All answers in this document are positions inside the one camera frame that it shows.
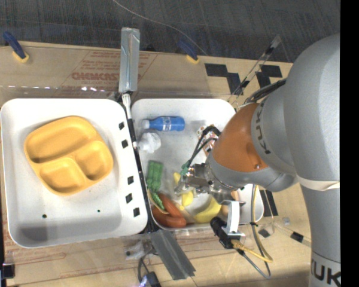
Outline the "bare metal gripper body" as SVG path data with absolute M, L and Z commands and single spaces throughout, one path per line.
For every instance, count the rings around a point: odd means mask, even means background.
M 206 187 L 208 194 L 213 196 L 216 201 L 225 200 L 225 190 L 222 183 L 214 176 L 210 166 L 206 163 L 190 166 L 181 180 L 189 185 L 189 190 L 193 190 L 194 187 Z

